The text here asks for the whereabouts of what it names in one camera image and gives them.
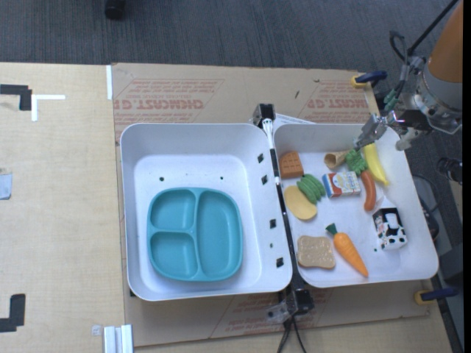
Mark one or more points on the white paper sheet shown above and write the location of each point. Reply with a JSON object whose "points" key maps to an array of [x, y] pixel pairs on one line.
{"points": [[290, 119]]}

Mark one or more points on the orange-red toy sausage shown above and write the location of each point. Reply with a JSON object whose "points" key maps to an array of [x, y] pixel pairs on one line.
{"points": [[369, 193]]}

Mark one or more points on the green toy grapes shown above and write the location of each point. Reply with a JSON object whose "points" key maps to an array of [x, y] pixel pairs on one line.
{"points": [[356, 162]]}

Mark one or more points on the tan toy ice cream cone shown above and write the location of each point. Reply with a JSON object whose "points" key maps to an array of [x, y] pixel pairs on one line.
{"points": [[334, 159]]}

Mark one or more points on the orange-brown toy waffle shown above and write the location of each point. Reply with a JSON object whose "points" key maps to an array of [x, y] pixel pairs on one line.
{"points": [[290, 164]]}

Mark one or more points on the yellow banana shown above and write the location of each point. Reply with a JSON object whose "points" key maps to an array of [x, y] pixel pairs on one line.
{"points": [[375, 164]]}

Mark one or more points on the white red blue small carton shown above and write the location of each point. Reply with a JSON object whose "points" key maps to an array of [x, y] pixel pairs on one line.
{"points": [[342, 185]]}

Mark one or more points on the brown cardboard board red print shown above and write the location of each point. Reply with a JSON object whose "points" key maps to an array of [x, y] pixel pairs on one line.
{"points": [[176, 94]]}

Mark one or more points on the blue divided plate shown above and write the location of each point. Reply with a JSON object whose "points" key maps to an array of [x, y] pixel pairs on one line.
{"points": [[217, 234]]}

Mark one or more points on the tan toy bread slice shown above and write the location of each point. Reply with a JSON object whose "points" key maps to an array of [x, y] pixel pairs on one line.
{"points": [[315, 253]]}

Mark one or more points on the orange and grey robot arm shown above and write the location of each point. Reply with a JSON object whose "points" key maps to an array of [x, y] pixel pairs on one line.
{"points": [[447, 50]]}

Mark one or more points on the black chair caster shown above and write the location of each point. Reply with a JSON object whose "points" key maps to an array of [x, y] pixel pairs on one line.
{"points": [[115, 8]]}

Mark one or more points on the black and white cow carton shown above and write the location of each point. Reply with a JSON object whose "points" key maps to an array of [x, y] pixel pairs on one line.
{"points": [[390, 230]]}

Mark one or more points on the green toy pea pods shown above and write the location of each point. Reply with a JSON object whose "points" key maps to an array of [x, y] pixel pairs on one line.
{"points": [[311, 189]]}

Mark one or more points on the orange carrot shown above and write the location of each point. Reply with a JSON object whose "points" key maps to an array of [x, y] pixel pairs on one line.
{"points": [[349, 250]]}

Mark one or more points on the white plastic tray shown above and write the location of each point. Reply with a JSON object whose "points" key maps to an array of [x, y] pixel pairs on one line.
{"points": [[254, 197], [404, 197]]}

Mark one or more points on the yellow toy potato slice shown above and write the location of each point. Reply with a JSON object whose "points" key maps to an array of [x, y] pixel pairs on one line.
{"points": [[300, 206]]}

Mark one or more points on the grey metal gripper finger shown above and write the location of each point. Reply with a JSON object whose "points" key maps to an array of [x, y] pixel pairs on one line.
{"points": [[406, 140], [372, 129]]}

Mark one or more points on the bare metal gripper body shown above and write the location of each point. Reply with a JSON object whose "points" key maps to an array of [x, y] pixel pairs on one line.
{"points": [[439, 118]]}

